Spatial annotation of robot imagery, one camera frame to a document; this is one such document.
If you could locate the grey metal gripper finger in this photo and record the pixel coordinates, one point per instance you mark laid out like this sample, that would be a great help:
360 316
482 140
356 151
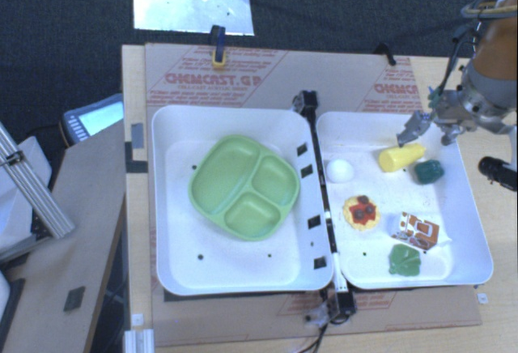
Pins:
449 136
412 128

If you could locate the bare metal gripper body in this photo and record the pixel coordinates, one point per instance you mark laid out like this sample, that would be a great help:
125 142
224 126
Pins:
453 110

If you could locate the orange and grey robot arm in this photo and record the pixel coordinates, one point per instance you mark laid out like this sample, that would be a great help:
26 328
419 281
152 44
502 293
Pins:
495 48

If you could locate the yellow bottle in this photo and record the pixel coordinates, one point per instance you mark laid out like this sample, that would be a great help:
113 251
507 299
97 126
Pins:
398 159

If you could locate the dark green pepper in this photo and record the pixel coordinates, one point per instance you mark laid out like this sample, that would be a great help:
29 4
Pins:
428 172

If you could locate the white egg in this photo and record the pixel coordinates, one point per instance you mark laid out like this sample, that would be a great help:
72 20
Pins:
339 171

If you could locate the white plastic tray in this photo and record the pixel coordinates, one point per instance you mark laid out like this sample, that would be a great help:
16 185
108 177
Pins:
178 262
453 222

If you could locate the white and brown carton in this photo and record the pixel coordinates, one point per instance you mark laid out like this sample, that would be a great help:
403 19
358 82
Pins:
417 230

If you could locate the yellow pasta with red sauce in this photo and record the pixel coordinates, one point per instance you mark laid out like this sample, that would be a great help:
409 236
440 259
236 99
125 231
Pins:
360 213

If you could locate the thin black and white rod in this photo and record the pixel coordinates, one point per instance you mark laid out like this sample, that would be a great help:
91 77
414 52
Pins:
323 189

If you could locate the green lettuce leaf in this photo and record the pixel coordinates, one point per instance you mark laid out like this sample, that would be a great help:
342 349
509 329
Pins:
404 260

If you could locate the brown cardboard board red print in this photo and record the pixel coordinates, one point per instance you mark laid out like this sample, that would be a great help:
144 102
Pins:
259 76

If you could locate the green divided plate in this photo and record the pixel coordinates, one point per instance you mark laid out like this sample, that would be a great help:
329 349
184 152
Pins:
226 177

